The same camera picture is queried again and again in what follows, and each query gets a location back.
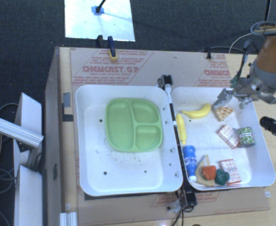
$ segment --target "black carpet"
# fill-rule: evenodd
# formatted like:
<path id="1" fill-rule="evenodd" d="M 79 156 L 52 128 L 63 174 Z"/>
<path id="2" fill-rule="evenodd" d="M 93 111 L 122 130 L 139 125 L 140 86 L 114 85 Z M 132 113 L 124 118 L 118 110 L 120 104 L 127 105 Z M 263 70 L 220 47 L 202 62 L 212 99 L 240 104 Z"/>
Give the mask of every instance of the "black carpet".
<path id="1" fill-rule="evenodd" d="M 267 0 L 130 0 L 136 42 L 117 48 L 199 51 L 230 46 L 264 20 Z M 21 92 L 44 105 L 55 46 L 95 47 L 93 40 L 65 38 L 64 0 L 0 0 L 0 107 L 18 103 Z M 272 0 L 270 21 L 276 21 Z M 263 38 L 249 37 L 261 47 Z M 242 48 L 241 39 L 235 47 Z M 0 117 L 13 121 L 14 107 Z M 3 145 L 0 168 L 10 170 L 12 142 Z M 5 187 L 0 181 L 0 189 Z M 0 194 L 0 210 L 13 225 L 14 189 Z M 0 225 L 5 225 L 0 217 Z"/>

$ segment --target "tin can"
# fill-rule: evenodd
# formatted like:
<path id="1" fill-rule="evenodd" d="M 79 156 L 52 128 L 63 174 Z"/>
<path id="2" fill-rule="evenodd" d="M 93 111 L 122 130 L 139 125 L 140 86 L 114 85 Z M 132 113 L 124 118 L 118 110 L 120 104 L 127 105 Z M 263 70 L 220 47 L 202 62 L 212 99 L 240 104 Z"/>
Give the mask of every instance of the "tin can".
<path id="1" fill-rule="evenodd" d="M 240 146 L 252 146 L 255 145 L 253 133 L 250 127 L 244 127 L 237 130 L 240 138 Z"/>

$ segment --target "banana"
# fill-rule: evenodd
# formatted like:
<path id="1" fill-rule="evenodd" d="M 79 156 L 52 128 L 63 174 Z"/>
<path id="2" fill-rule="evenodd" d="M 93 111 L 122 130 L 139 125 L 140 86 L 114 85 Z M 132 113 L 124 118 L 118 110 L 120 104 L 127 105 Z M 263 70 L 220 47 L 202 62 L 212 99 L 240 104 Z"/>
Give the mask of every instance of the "banana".
<path id="1" fill-rule="evenodd" d="M 211 105 L 209 103 L 205 104 L 201 110 L 198 111 L 182 111 L 183 114 L 188 115 L 191 119 L 200 119 L 209 114 L 211 110 Z"/>
<path id="2" fill-rule="evenodd" d="M 177 126 L 178 126 L 180 141 L 181 141 L 182 145 L 185 145 L 187 135 L 186 135 L 185 124 L 184 124 L 184 119 L 183 119 L 182 115 L 177 114 L 176 122 L 177 122 Z"/>

